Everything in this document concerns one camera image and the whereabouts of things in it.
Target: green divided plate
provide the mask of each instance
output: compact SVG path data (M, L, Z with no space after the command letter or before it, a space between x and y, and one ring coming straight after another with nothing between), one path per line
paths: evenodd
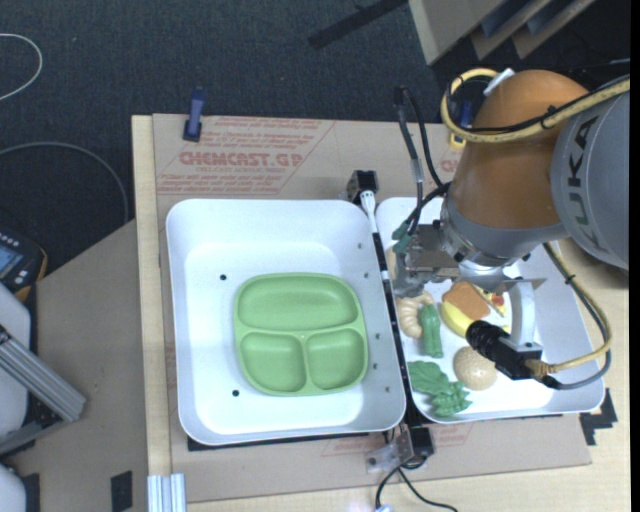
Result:
M368 365L367 336L353 289L328 274L266 274L242 284L234 301L242 370L271 395L348 389Z

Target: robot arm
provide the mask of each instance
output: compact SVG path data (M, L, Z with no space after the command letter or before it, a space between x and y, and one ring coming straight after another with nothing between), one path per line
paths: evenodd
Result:
M513 286L505 267L526 259L540 244L549 252L548 242L567 236L628 271L628 77L589 92L557 73L524 71L491 84L474 128L451 121L448 98L455 88L467 79L489 82L496 75L484 69L462 75L443 99L442 118L465 146L454 180L438 191L444 196L440 219L397 237L399 295L415 295L426 282L445 279L503 291ZM550 256L561 265L557 255ZM608 326L588 296L577 285L574 290L601 326L605 344L589 355L606 354L601 375L609 363ZM517 323L530 325L525 317L533 308L522 306ZM470 328L467 340L512 378L532 376L558 387L549 373L586 360L549 365L540 361L541 351L527 359L519 345L527 332L510 336L487 327L493 326ZM514 340L514 334L523 339Z

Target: cardboard sheet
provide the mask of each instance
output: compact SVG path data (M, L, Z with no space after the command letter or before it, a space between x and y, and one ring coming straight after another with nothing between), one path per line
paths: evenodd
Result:
M190 197L336 199L355 170L375 170L378 201L414 193L409 157L396 123L210 116L199 143L186 142L186 116L153 116L167 387L174 472L187 481L189 502L375 485L366 454L381 434L242 447L190 450L177 413L172 304L164 233L173 205ZM443 181L460 151L444 126L428 125ZM411 127L419 147L417 126ZM425 189L433 187L427 177ZM460 425L432 425L436 454L417 480L589 464L577 415Z

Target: yellow toy food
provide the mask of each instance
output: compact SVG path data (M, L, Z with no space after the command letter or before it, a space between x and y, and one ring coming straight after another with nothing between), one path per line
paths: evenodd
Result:
M384 253L384 258L387 260L389 277L393 281L396 278L396 253L393 252L393 247Z
M421 307L433 303L433 297L427 291L423 291L417 297L397 298L396 311L400 330L410 338L420 338L422 336L422 326L420 325L418 312Z
M480 320L491 310L478 290L469 281L458 281L442 295L442 302L450 302L469 318Z
M451 302L443 302L440 313L442 314L444 323L447 324L458 336L462 336L464 338L467 329L473 320L460 311Z

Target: black cable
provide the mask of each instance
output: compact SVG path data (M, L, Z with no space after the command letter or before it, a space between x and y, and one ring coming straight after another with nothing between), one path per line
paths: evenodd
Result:
M532 117L531 119L527 119L525 121L522 121L520 123L516 123L513 125L509 125L509 126L494 126L494 127L466 127L466 126L460 126L459 124L456 123L456 126L458 126L458 128L460 129L464 129L470 133L482 133L482 132L494 132L496 134L504 134L504 133L511 133L511 132L515 132L518 130L521 130L523 128L528 128L529 126L533 126L536 124L541 124L542 126L544 126L544 122L549 119L551 116L556 115L559 112L562 112L563 110L566 110L570 107L572 107L574 104L583 101L591 96L594 96L596 94L598 94L600 91L602 91L605 88L611 87L619 82L622 82L624 80L627 80L631 75L627 74L621 77L618 77L614 80L611 80L609 82L607 82L606 84L603 84L599 87L597 87L596 89L587 92L586 94L583 94L582 96L575 98L563 105L560 105L559 107L553 107L550 108L546 113L540 115L540 116L536 116L536 117ZM464 83L470 82L471 80L467 80L466 82L464 82L462 80L462 77L456 77L456 79L461 80L461 86ZM447 103L447 108L450 110L449 106L451 103L451 87L453 85L453 81L449 82L449 86L447 87L446 91L445 91L445 95L446 95L446 103Z
M417 202L416 202L416 208L415 208L415 209L422 210L422 208L421 208L421 205L422 205L422 199L423 199L423 198L422 198L422 194L423 194L423 191L422 191L422 188L423 188L423 187L422 187L422 183L418 183L418 184L416 185L416 187L417 187Z
M416 208L414 208L414 210L409 214L409 217L407 217L406 222L409 224L409 229L407 229L408 235L413 235L416 232L416 229L418 229L422 209L436 197L445 195L449 190L450 185L450 181L447 183L443 183L438 188L433 189L425 197L422 198L420 204L416 206Z
M420 492L411 484L411 481L407 478L407 476L402 471L403 466L404 466L404 463L396 466L391 471L389 471L389 473L387 473L387 475L382 479L382 481L378 485L378 489L376 490L376 497L375 497L376 508L380 508L382 506L381 498L382 498L382 490L384 489L384 486L387 484L389 479L394 474L398 473L402 477L402 479L405 481L405 483L409 486L409 489L411 490L411 492L413 492L413 494L415 494L420 501L426 503L427 505L431 505L432 507L439 507L439 508L451 510L452 512L458 512L458 509L456 509L451 505L447 505L446 503L438 503L436 501L431 501L425 498L422 494L420 494Z
M123 224L126 224L129 221L129 201L127 199L127 192L125 191L124 185L122 184L122 180L120 180L120 178L118 177L117 173L113 170L113 168L95 153L92 153L91 151L84 149L80 146L67 144L66 142L46 141L46 142L28 142L26 144L19 144L17 146L11 146L5 149L1 149L0 156L8 155L9 153L13 153L15 151L19 151L22 149L43 148L43 147L63 148L63 149L78 151L90 158L93 158L100 165L102 165L102 167L104 167L107 170L107 172L111 175L116 185L118 186L118 189L120 190L120 194L122 195L122 203L123 203L122 206L124 211Z
M549 259L551 259L551 261L555 265L556 269L560 272L562 277L564 277L566 284L571 287L571 289L576 294L578 299L580 299L580 302L582 302L584 307L587 309L587 311L589 312L589 314L591 315L591 317L595 321L596 325L598 326L598 329L600 330L600 333L602 334L602 337L605 339L605 341L608 340L609 336L610 336L610 333L609 333L609 328L608 328L606 322L601 317L601 314L599 313L599 311L594 307L594 305L584 295L582 290L578 286L576 286L576 284L573 281L573 278L575 276L572 276L567 272L567 270L564 268L564 266L561 264L561 262L556 257L556 253L551 248L549 243L544 243L542 245L543 245L544 250L546 251L547 255L549 256ZM550 375L545 375L541 379L541 382L545 386L547 386L549 388L552 388L552 389L559 389L559 390L577 389L577 388L586 386L587 384L591 384L592 382L595 382L596 380L601 378L605 373L607 373L607 371L609 370L609 367L611 366L611 359L612 359L611 358L611 350L607 350L607 352L605 353L604 364L602 365L600 370L598 370L596 373L594 373L590 377L587 377L586 379L583 379L583 380L580 380L580 381L577 381L577 382L563 383L563 382L558 381L554 377L551 377Z
M403 98L406 98L409 101L409 104L411 105L411 108L413 109L413 112L416 116L416 120L418 122L418 128L420 130L420 140L422 141L422 150L424 152L425 162L427 163L427 169L429 169L429 174L431 175L431 178L433 179L434 183L437 186L441 186L442 181L440 180L440 177L436 172L435 166L433 165L433 160L431 159L431 150L429 149L429 139L427 137L427 129L425 127L424 118L422 116L422 112L420 111L420 107L418 106L418 103L416 102L415 98L413 97L409 89L405 86L396 87L394 90L393 98L394 98L394 104L396 105L396 109L398 110L400 129L406 130L407 134L408 134L408 129L406 127L407 120L406 120L406 113L404 112ZM409 154L411 155L411 152L413 151L413 153L416 155L415 157L411 156L411 158L417 159L418 157L417 157L417 153L415 152L415 148L413 148L412 150L413 142L411 142L411 136L408 135L408 139L407 139L407 136L404 134L404 131L403 131L403 136L405 138L405 142L407 143L407 149L409 150Z
M414 456L412 459L409 459L407 462L405 462L402 465L402 469L409 469L409 470L418 469L424 466L426 462L427 462L426 455Z

